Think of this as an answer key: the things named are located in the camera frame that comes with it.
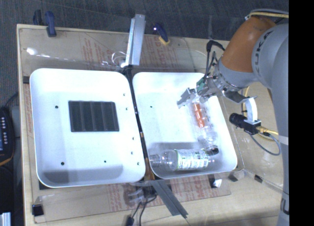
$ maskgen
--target clear plastic bottle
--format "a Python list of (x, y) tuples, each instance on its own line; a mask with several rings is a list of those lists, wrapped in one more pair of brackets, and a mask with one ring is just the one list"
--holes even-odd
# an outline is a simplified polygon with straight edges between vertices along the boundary
[(199, 99), (193, 100), (188, 105), (190, 115), (194, 124), (194, 130), (197, 139), (208, 155), (218, 154), (217, 145), (218, 134), (210, 122), (204, 103), (200, 103)]
[(204, 150), (183, 149), (164, 150), (161, 154), (149, 156), (152, 168), (164, 168), (165, 171), (202, 170), (214, 162)]

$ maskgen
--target brown cylinder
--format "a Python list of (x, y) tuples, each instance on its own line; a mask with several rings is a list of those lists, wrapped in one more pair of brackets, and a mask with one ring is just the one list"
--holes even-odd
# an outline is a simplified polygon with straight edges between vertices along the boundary
[(252, 16), (231, 38), (221, 58), (222, 64), (234, 71), (252, 73), (252, 52), (259, 37), (276, 24), (266, 18)]

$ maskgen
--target black control device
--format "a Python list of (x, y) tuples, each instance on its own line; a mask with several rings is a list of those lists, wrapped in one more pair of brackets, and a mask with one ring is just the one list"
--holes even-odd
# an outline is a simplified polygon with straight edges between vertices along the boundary
[(13, 157), (14, 139), (9, 112), (6, 108), (0, 107), (0, 166)]

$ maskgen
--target white plastic tray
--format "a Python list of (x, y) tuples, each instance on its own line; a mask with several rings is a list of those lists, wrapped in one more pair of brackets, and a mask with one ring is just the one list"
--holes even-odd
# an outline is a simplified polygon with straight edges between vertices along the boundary
[[(137, 182), (145, 163), (127, 79), (117, 72), (38, 69), (30, 76), (36, 170), (48, 187)], [(71, 132), (68, 101), (112, 101), (119, 131)]]
[[(181, 94), (195, 88), (201, 73), (137, 73), (133, 78), (136, 104), (149, 155), (165, 149), (200, 148), (186, 106), (177, 107)], [(160, 178), (176, 178), (232, 171), (237, 165), (236, 152), (217, 97), (206, 102), (210, 118), (218, 133), (219, 154), (215, 164), (204, 170), (162, 172), (152, 168)]]

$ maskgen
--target dark rectangular vent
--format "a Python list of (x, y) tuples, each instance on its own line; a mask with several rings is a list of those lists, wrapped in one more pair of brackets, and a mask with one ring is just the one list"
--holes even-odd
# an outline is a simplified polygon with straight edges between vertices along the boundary
[(69, 101), (71, 132), (119, 131), (111, 101)]

